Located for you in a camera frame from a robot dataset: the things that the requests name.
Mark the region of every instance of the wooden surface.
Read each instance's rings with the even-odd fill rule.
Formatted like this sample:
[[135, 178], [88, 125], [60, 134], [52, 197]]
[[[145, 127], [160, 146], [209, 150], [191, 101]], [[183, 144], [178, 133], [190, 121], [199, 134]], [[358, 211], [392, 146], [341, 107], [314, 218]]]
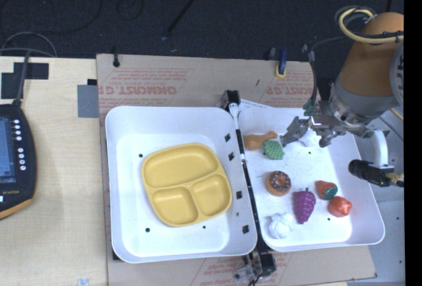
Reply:
[[[22, 61], [0, 57], [0, 72]], [[22, 102], [36, 144], [38, 193], [0, 221], [0, 282], [76, 286], [88, 278], [89, 286], [107, 285], [99, 120], [79, 118], [77, 110], [77, 86], [96, 78], [96, 60], [30, 62], [49, 63], [49, 79], [27, 80]]]

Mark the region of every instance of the blue clamp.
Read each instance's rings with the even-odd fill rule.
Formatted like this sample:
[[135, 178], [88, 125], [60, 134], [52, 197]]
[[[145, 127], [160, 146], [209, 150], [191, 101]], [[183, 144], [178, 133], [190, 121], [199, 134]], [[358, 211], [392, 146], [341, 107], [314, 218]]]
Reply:
[[280, 51], [280, 57], [278, 58], [278, 65], [276, 66], [276, 76], [278, 78], [284, 78], [286, 76], [286, 61], [287, 51], [282, 48]]

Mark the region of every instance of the chocolate donut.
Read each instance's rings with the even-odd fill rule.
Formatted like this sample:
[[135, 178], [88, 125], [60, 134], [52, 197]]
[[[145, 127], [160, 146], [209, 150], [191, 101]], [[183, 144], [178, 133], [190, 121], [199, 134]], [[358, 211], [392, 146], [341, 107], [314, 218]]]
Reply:
[[274, 196], [284, 196], [290, 191], [291, 180], [283, 171], [272, 171], [265, 179], [265, 187]]

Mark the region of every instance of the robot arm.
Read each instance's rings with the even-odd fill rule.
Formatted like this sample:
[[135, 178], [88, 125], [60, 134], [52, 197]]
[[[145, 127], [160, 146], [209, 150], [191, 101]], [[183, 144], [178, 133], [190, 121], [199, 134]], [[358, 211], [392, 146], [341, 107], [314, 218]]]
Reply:
[[[366, 20], [361, 32], [347, 29], [356, 18]], [[339, 29], [353, 39], [350, 52], [331, 87], [328, 101], [316, 101], [314, 94], [303, 106], [308, 119], [295, 118], [280, 137], [283, 146], [300, 139], [311, 128], [320, 147], [331, 144], [334, 137], [350, 132], [371, 138], [376, 150], [375, 162], [352, 161], [349, 171], [380, 186], [395, 183], [393, 167], [388, 165], [384, 145], [389, 130], [370, 130], [367, 125], [389, 109], [404, 104], [404, 16], [399, 13], [375, 14], [362, 7], [347, 7], [336, 13]], [[313, 50], [309, 62], [314, 71]]]

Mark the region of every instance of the black handheld device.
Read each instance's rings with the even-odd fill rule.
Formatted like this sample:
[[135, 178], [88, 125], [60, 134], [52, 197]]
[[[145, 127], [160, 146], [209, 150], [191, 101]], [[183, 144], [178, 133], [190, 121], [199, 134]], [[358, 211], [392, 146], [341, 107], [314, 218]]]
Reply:
[[36, 153], [28, 121], [19, 105], [0, 105], [0, 219], [28, 206], [36, 185]]

